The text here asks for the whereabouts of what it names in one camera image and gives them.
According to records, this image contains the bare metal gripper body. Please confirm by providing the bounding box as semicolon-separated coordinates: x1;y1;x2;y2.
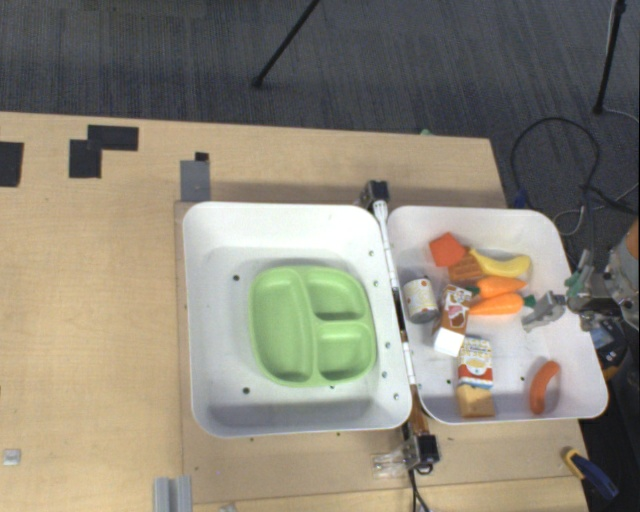
565;272;629;322

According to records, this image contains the white plastic tray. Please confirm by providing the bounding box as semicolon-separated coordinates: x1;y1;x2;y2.
386;205;611;426
181;201;414;440

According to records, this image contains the orange carrot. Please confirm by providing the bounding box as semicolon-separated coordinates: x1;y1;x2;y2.
467;292;538;318
464;276;529;300

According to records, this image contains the yellow banana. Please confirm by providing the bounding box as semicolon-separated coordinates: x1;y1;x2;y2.
468;248;533;279

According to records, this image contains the orange sausage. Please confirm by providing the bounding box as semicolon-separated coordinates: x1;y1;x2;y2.
529;359;562;416

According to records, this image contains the yellow and red carton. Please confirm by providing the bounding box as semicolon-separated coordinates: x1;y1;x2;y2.
454;335;498;420

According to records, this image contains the brown and white carton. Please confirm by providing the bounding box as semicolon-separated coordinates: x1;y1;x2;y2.
432;283;474;359

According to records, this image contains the brown biscuit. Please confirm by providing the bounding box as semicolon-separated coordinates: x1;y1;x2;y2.
447;252;489;288

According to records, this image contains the orange cube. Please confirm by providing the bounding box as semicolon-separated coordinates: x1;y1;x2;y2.
428;231;471;269

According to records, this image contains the small white can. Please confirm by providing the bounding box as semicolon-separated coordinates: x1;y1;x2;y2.
402;276;440;325

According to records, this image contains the thin black and white rod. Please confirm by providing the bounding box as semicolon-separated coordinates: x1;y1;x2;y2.
371;198;432;442

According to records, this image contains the green divided plate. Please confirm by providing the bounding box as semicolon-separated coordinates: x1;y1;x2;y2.
247;265;379;388

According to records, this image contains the black block with thin wires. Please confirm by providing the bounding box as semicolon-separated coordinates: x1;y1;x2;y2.
402;432;443;474
363;179;391;204

